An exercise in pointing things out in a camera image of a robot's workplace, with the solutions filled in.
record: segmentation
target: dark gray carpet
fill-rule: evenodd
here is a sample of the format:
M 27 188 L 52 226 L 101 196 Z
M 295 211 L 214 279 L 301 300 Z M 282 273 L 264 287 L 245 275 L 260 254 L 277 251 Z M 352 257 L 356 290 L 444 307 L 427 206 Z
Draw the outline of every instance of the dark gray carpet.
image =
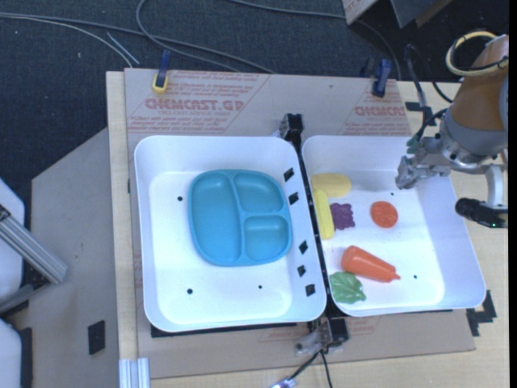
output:
M 0 11 L 56 16 L 138 30 L 141 0 L 0 0 Z M 243 0 L 291 10 L 343 15 L 341 0 Z M 141 13 L 154 35 L 199 44 L 261 65 L 278 74 L 357 76 L 368 57 L 396 54 L 410 80 L 404 47 L 414 44 L 429 61 L 422 80 L 456 81 L 444 64 L 455 38 L 475 27 L 508 33 L 509 0 L 454 0 L 429 23 L 400 29 L 389 0 L 379 0 L 348 27 L 340 19 L 280 14 L 221 0 L 152 0 Z M 99 37 L 110 32 L 140 62 L 158 68 L 163 48 L 127 32 L 74 24 Z M 256 67 L 176 46 L 242 72 Z M 107 125 L 105 73 L 123 70 L 123 59 L 106 45 L 72 28 L 0 18 L 0 178 L 16 192 L 41 171 Z M 171 69 L 227 70 L 173 55 Z

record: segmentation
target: purple toy grapes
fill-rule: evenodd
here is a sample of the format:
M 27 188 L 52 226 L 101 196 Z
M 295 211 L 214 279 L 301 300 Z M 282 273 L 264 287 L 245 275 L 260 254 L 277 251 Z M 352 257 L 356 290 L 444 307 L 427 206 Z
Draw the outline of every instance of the purple toy grapes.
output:
M 330 212 L 336 229 L 345 230 L 347 227 L 355 227 L 354 212 L 350 204 L 333 203 L 330 205 Z

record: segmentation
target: toy carrot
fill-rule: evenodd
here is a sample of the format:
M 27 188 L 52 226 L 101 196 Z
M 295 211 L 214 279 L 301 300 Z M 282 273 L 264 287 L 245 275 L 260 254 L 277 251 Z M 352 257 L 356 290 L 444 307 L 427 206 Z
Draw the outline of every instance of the toy carrot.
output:
M 345 250 L 341 258 L 341 268 L 345 272 L 383 282 L 401 278 L 393 265 L 357 246 L 349 246 Z

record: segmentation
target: blue divided tray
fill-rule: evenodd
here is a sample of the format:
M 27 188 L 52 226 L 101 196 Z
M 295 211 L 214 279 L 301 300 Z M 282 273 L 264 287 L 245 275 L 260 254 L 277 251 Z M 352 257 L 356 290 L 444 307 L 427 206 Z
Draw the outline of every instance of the blue divided tray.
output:
M 199 174 L 188 192 L 188 221 L 196 250 L 219 266 L 274 262 L 292 243 L 284 193 L 262 172 L 216 170 Z

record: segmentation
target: orange toy fruit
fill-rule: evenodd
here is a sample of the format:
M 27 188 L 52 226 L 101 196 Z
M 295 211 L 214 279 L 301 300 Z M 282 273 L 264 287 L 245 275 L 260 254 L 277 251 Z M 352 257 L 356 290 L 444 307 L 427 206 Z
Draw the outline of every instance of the orange toy fruit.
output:
M 379 227 L 388 229 L 395 226 L 398 220 L 398 212 L 388 201 L 376 201 L 370 208 L 372 219 Z
M 349 246 L 345 250 L 341 258 L 341 268 L 345 272 L 383 282 L 401 278 L 392 264 L 357 246 Z

